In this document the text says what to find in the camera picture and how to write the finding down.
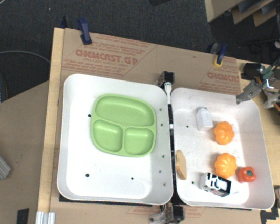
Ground orange toy pumpkin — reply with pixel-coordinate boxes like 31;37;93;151
211;151;240;181
211;119;238;148

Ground white plastic bottle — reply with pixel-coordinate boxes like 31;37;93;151
193;106;217;134

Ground white plastic tray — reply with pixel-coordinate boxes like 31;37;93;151
155;85;280;218
48;71;188;215

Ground red toy bell pepper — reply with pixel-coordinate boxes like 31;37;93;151
235;164;258;186

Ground thin black and white rod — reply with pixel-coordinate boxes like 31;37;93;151
147;82;192;206

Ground black and white carton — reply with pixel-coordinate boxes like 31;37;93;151
197;171;233;200

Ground tan toy bread slice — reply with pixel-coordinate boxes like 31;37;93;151
171;149;191;181

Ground green divided plate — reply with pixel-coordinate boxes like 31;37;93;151
87;91;162;161

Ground brown cardboard board red print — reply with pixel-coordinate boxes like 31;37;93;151
37;28;280;224

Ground black cylinder on white bracket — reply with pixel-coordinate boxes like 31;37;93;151
239;60;279;90

